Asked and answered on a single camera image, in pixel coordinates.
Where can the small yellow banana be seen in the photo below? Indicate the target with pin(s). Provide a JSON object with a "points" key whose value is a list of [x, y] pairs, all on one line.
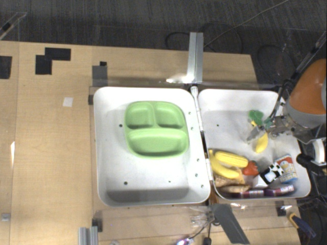
{"points": [[262, 144]]}

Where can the white plastic tray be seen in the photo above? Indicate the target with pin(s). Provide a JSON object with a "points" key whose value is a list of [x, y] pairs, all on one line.
{"points": [[153, 177], [224, 116]]}

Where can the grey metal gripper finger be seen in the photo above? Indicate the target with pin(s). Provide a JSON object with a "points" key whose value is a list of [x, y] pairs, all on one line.
{"points": [[255, 133]]}

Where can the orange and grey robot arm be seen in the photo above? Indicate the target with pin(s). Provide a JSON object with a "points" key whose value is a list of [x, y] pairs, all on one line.
{"points": [[307, 91]]}

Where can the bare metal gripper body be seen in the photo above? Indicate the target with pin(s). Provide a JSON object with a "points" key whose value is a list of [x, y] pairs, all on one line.
{"points": [[281, 126]]}

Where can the black cylinder on white bracket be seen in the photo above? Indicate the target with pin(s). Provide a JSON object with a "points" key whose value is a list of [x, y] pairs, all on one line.
{"points": [[310, 161]]}

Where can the black and white carton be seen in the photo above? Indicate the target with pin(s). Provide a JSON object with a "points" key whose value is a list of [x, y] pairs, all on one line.
{"points": [[272, 172]]}

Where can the brown biscuit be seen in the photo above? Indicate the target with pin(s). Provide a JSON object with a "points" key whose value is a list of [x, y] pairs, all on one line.
{"points": [[235, 188]]}

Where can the green broccoli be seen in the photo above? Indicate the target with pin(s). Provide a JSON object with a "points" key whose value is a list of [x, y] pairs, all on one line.
{"points": [[255, 116]]}

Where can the tan bread slice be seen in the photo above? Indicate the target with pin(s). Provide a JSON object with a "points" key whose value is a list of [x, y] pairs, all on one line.
{"points": [[227, 180]]}

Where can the white can with blue label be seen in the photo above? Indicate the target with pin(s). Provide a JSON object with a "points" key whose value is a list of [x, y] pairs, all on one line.
{"points": [[287, 168]]}

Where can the large yellow banana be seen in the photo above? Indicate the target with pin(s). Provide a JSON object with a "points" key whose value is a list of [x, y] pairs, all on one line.
{"points": [[221, 170]]}

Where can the purple packet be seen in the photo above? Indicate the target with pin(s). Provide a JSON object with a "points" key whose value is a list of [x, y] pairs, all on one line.
{"points": [[279, 190], [249, 194]]}

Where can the yellow corn cob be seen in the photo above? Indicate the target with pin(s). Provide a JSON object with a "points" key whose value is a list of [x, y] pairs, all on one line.
{"points": [[231, 159]]}

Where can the thin black and white rod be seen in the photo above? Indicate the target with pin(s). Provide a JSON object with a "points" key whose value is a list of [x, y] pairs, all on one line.
{"points": [[195, 98]]}

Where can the green divided plate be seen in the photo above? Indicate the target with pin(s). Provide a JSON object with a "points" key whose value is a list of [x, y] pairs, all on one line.
{"points": [[157, 139]]}

